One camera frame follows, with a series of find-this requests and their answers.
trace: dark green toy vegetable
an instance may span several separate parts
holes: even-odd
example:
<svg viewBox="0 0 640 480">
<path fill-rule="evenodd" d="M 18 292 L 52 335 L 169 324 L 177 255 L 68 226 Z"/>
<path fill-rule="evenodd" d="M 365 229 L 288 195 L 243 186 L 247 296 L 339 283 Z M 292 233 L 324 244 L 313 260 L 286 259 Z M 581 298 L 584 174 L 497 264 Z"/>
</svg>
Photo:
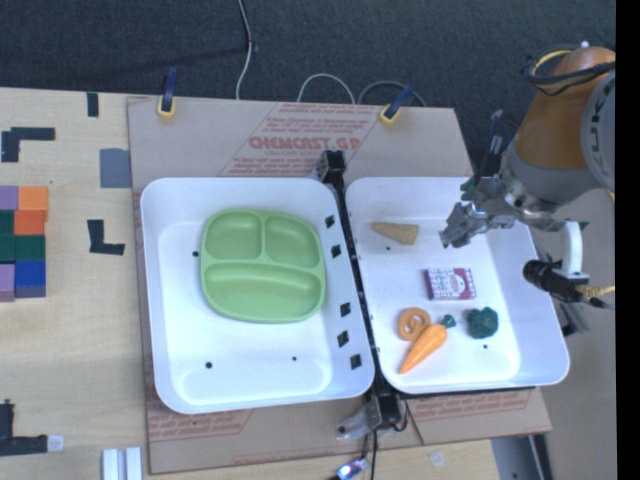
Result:
<svg viewBox="0 0 640 480">
<path fill-rule="evenodd" d="M 469 332 L 474 338 L 488 338 L 498 330 L 498 313 L 490 307 L 472 309 L 467 316 Z"/>
</svg>

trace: cardboard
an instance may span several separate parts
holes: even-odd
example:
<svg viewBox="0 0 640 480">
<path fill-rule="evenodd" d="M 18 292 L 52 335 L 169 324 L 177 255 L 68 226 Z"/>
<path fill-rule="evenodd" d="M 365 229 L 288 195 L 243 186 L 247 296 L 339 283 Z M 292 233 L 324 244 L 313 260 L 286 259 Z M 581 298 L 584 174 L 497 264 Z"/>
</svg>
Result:
<svg viewBox="0 0 640 480">
<path fill-rule="evenodd" d="M 362 407 L 360 398 L 197 416 L 162 404 L 153 383 L 140 194 L 163 177 L 313 177 L 324 149 L 344 151 L 347 184 L 364 176 L 469 176 L 455 113 L 407 108 L 387 126 L 377 119 L 380 107 L 179 98 L 167 119 L 157 103 L 157 97 L 128 99 L 150 472 L 360 454 L 362 439 L 339 439 L 336 432 L 337 421 Z M 406 406 L 406 430 L 382 433 L 381 448 L 551 428 L 537 388 L 438 395 Z"/>
</svg>

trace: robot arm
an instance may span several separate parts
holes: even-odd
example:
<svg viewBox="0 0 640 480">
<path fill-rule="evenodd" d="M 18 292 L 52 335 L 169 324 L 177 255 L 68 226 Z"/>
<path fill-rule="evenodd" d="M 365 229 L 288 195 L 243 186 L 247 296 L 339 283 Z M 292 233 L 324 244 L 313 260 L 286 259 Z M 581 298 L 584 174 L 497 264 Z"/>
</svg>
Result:
<svg viewBox="0 0 640 480">
<path fill-rule="evenodd" d="M 550 76 L 538 74 L 558 58 Z M 516 220 L 560 231 L 568 244 L 562 262 L 530 262 L 524 276 L 557 299 L 576 302 L 582 297 L 576 287 L 589 279 L 580 272 L 580 229 L 554 212 L 588 190 L 615 192 L 615 53 L 591 46 L 543 51 L 527 64 L 525 76 L 539 91 L 501 155 L 499 172 L 461 186 L 461 202 L 440 239 L 444 247 L 462 247 L 476 234 Z"/>
</svg>

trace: green plate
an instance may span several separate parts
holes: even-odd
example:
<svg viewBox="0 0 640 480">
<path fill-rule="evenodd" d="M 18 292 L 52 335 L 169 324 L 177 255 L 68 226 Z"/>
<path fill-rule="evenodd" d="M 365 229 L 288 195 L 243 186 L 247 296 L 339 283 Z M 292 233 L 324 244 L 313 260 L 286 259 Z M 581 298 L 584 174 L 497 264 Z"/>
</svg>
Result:
<svg viewBox="0 0 640 480">
<path fill-rule="evenodd" d="M 205 226 L 200 256 L 202 291 L 224 316 L 298 322 L 324 302 L 320 238 L 293 215 L 252 209 L 216 213 Z"/>
</svg>

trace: white cable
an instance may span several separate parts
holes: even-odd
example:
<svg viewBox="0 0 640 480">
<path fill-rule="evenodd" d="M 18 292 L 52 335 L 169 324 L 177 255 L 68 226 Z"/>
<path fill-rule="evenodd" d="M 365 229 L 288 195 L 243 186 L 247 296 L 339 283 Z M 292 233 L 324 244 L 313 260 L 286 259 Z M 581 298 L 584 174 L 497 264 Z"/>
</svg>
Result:
<svg viewBox="0 0 640 480">
<path fill-rule="evenodd" d="M 247 13 L 244 10 L 244 4 L 242 3 L 242 0 L 238 0 L 238 5 L 240 6 L 240 14 L 242 14 L 242 21 L 244 22 L 244 28 L 247 32 L 247 59 L 244 62 L 244 68 L 242 69 L 242 73 L 240 73 L 240 77 L 238 78 L 238 83 L 236 84 L 237 100 L 240 99 L 240 87 L 242 86 L 244 77 L 247 74 L 247 70 L 249 69 L 249 63 L 251 62 L 251 51 L 253 50 L 253 39 L 251 37 L 251 28 L 249 27 L 249 20 L 247 19 Z"/>
<path fill-rule="evenodd" d="M 331 78 L 332 80 L 335 80 L 336 82 L 338 82 L 344 88 L 344 90 L 347 91 L 347 93 L 349 94 L 349 98 L 351 99 L 351 103 L 353 105 L 356 104 L 356 99 L 354 98 L 353 93 L 351 92 L 351 89 L 349 89 L 347 84 L 345 84 L 337 76 L 329 75 L 327 73 L 316 73 L 315 75 L 311 75 L 309 78 L 307 78 L 304 81 L 304 83 L 302 84 L 302 87 L 300 88 L 300 94 L 298 94 L 298 99 L 296 100 L 296 102 L 299 103 L 300 100 L 302 100 L 302 94 L 304 93 L 304 90 L 306 89 L 307 84 L 309 82 L 311 82 L 312 80 L 314 80 L 315 78 L 320 78 L 320 77 Z"/>
</svg>

